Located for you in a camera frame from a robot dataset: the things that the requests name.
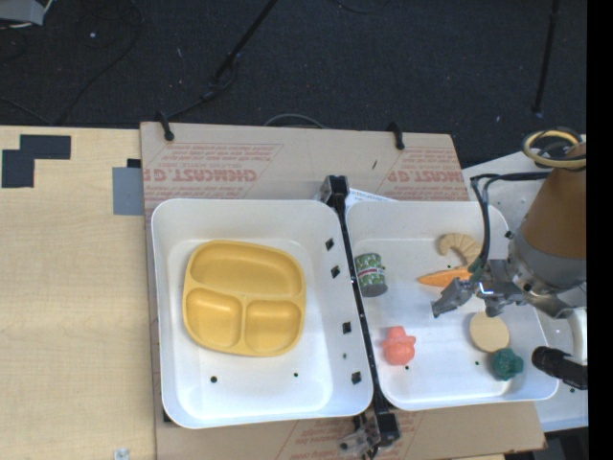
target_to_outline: white tray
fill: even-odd
[[[507,224],[492,207],[489,218],[489,255],[504,259],[509,244],[504,237]],[[509,327],[510,347],[524,360],[523,373],[502,381],[491,373],[488,354],[476,349],[468,334],[470,317],[485,309],[483,300],[473,297],[457,310],[434,318],[431,302],[440,298],[441,288],[416,281],[423,274],[463,263],[454,251],[439,255],[436,240],[440,235],[462,232],[481,243],[483,218],[476,202],[360,202],[349,208],[347,224],[353,255],[376,252],[385,266],[389,289],[363,302],[381,391],[390,403],[400,409],[421,410],[537,401],[554,395],[557,379],[531,362],[534,348],[547,345],[533,307],[507,306],[501,315]],[[397,325],[417,338],[408,370],[388,364],[382,353],[387,330]]]
[[[327,205],[311,200],[171,199],[154,211],[151,233],[162,401],[174,422],[203,428],[352,416],[369,406],[373,382],[343,236]],[[305,324],[288,353],[223,354],[199,346],[188,335],[181,307],[187,262],[198,245],[216,239],[276,247],[301,265]],[[328,250],[330,239],[334,245]],[[340,272],[333,278],[336,266]],[[350,332],[344,332],[346,323]]]

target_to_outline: pink toy octopus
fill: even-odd
[[[407,335],[401,326],[391,327],[382,343],[383,354],[390,364],[407,364],[415,355],[413,335]]]

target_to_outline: yellow plate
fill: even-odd
[[[306,294],[303,270],[286,252],[242,241],[209,241],[188,262],[183,322],[206,348],[277,356],[300,339]]]

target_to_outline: beige round disc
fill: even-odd
[[[470,337],[481,351],[493,353],[509,345],[509,328],[500,317],[478,311],[470,319]]]

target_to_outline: black backdrop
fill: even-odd
[[[268,1],[56,0],[42,26],[0,21],[0,124],[136,128],[179,111]],[[394,121],[451,134],[463,167],[518,151],[530,131],[587,133],[587,0],[559,0],[542,114],[533,111],[553,4],[279,0],[234,81],[171,120],[358,130]]]

